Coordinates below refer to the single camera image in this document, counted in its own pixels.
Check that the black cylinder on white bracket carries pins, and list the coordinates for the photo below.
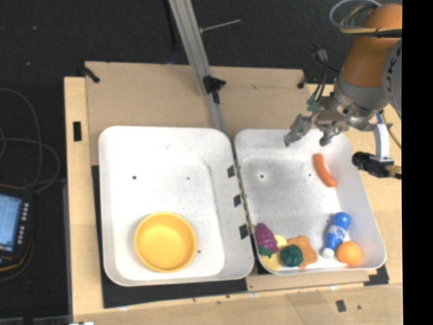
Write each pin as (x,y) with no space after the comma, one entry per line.
(375,157)

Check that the white plastic tray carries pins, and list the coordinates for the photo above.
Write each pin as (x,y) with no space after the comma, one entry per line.
(291,195)
(169,198)

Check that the blue and white bottle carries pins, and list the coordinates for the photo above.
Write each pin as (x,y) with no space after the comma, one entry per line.
(335,233)

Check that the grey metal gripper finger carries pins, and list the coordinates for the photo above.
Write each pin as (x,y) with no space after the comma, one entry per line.
(329,135)
(297,129)

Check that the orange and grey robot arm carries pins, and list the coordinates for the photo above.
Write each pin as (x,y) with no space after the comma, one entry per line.
(368,59)

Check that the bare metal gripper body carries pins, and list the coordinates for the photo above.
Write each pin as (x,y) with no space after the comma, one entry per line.
(338,113)

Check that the orange sausage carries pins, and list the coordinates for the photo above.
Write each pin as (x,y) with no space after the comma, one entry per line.
(324,169)

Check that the orange ball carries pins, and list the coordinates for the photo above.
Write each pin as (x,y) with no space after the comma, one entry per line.
(349,253)

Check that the brown cardboard board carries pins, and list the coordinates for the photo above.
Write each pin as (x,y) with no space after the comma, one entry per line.
(162,97)

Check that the purple grapes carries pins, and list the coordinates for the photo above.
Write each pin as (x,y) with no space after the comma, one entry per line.
(265,237)

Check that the green broccoli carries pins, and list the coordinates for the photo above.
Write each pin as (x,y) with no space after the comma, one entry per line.
(291,256)

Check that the yellow toy food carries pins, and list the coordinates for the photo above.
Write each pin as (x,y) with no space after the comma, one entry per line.
(275,261)

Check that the yellow bowl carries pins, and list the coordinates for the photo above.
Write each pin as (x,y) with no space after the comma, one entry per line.
(165,241)

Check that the orange biscuit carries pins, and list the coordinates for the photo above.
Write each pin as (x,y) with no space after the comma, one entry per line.
(307,249)

